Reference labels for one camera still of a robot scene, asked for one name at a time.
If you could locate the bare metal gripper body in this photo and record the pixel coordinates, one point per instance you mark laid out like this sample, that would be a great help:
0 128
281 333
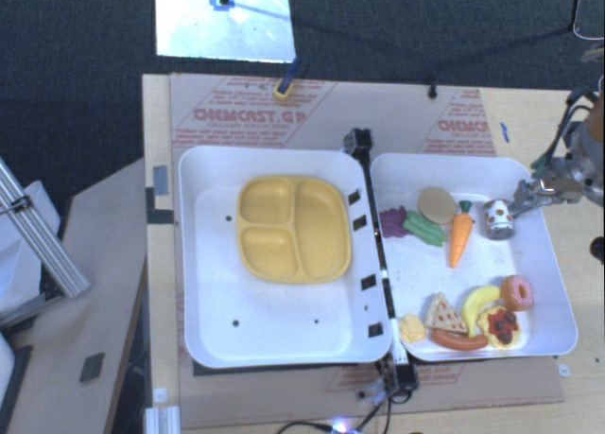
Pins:
574 177

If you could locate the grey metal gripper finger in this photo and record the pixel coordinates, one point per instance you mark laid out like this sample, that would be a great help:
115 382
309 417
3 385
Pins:
524 206
527 188

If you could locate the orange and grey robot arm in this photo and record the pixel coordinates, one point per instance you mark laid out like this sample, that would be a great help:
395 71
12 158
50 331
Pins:
596 120

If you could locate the orange carrot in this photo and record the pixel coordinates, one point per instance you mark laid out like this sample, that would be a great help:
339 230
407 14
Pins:
459 236

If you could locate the white plastic tray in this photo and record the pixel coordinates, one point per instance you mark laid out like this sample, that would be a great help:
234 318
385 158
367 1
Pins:
283 323
482 271

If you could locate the pink doughnut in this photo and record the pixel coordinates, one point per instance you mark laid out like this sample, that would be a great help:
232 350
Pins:
510 291

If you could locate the tan round biscuit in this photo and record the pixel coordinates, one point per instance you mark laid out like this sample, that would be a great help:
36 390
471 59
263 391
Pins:
436 205

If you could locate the green pea pods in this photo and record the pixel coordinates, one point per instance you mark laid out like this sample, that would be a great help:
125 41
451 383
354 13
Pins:
425 229

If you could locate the yellow banana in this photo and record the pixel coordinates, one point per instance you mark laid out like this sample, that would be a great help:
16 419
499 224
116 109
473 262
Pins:
475 302

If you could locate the yellow tart with red berries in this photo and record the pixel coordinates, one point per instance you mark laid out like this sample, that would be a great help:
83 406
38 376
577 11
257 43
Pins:
501 325

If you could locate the purple grapes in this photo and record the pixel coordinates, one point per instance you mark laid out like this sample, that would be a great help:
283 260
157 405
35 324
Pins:
391 224

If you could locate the pizza slice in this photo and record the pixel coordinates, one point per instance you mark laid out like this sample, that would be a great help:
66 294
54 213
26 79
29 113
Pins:
442 316

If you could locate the red-brown sausage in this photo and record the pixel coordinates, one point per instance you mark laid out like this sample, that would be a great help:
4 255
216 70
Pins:
458 340

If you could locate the thin black and white rod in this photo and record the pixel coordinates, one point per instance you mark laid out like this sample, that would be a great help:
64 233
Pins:
378 238

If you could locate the brown cardboard board red print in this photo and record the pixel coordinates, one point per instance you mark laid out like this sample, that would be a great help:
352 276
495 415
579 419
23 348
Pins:
387 110

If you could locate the pale yellow lumpy toy food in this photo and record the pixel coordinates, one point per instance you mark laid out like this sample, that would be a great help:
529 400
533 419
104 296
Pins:
411 328

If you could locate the yellow divided plate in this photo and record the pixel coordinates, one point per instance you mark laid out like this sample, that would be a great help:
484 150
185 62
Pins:
321 229

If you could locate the black cylinder on white bracket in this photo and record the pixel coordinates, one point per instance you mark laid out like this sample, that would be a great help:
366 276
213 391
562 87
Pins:
598 247

